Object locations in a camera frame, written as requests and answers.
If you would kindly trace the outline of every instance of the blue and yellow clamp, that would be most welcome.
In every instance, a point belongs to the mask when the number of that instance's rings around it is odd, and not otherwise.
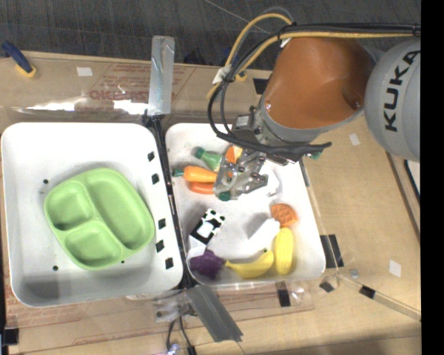
[[[11,56],[15,62],[15,68],[22,75],[27,78],[32,78],[36,74],[36,68],[27,60],[21,50],[12,44],[10,41],[5,41],[1,44],[1,48],[5,50],[6,54]]]

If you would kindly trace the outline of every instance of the yellow banana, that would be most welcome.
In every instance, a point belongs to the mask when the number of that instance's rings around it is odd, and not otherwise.
[[[232,263],[226,261],[225,265],[244,279],[254,279],[265,274],[275,261],[275,254],[273,251],[268,250],[261,255],[256,261],[250,263]]]
[[[286,275],[291,270],[293,261],[294,238],[288,228],[281,228],[275,237],[275,268],[280,275]]]

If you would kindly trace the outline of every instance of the gray carpet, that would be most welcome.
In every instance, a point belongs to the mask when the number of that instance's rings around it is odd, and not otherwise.
[[[23,50],[148,60],[151,38],[164,35],[175,38],[177,62],[217,65],[246,23],[274,6],[298,24],[421,22],[421,0],[0,0],[0,56],[9,40]],[[273,29],[263,23],[249,40]],[[395,41],[370,45],[387,50]],[[254,67],[269,70],[273,56]]]

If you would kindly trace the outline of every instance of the green tray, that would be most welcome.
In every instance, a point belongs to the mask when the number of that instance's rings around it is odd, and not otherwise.
[[[67,255],[89,270],[122,262],[155,235],[147,205],[114,169],[93,169],[58,184],[44,212]]]

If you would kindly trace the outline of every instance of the orange waffle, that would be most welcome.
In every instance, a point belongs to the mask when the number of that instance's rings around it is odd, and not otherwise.
[[[270,211],[273,218],[280,222],[281,227],[290,227],[298,221],[295,210],[288,204],[274,204],[270,206]]]

